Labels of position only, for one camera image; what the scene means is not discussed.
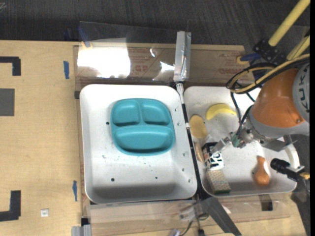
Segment blue divided plate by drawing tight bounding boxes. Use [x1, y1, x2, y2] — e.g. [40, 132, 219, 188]
[110, 97, 176, 157]

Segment orange chicken drumstick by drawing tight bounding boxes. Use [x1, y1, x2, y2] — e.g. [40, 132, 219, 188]
[253, 155, 271, 187]

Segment yellow round biscuit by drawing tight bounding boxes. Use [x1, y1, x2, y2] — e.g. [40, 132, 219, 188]
[189, 114, 208, 139]

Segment white plastic tray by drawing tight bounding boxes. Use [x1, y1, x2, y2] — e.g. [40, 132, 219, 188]
[183, 86, 298, 198]
[79, 83, 198, 205]

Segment green patterned box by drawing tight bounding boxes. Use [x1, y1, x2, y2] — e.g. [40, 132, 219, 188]
[205, 169, 232, 195]

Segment black and white carton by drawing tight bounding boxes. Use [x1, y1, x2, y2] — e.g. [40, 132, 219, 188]
[201, 142, 225, 171]

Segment black cylinder on white bracket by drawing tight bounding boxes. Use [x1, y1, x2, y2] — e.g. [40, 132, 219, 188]
[270, 143, 306, 182]

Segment yellow banana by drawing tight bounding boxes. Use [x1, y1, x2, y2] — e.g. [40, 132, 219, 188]
[206, 103, 237, 121]

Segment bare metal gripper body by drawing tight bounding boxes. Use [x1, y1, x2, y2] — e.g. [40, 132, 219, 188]
[230, 126, 258, 148]

